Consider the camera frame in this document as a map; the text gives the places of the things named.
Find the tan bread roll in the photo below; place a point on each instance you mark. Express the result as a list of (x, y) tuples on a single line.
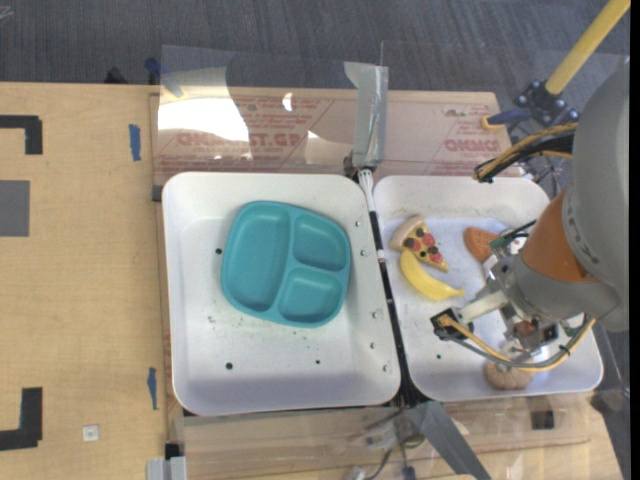
[(505, 378)]

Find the brown cardboard board red print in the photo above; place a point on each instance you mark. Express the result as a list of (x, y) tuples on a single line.
[(320, 133)]

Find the orange biscuit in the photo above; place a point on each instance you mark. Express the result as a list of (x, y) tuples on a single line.
[(477, 244)]

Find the white plastic tray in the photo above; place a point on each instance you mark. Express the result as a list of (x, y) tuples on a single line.
[(280, 368), (450, 368)]

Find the yellow banana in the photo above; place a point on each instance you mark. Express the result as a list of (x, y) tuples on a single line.
[(425, 283)]

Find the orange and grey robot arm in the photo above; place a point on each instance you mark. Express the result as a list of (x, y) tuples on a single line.
[(595, 208)]

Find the teal divided plate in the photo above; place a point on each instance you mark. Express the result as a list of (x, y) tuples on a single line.
[(260, 253)]

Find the toy pizza slice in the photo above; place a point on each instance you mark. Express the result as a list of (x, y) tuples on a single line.
[(422, 242)]

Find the small white square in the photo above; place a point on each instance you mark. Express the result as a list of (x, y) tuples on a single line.
[(90, 432)]

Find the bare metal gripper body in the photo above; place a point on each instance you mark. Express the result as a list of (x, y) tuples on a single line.
[(529, 329)]

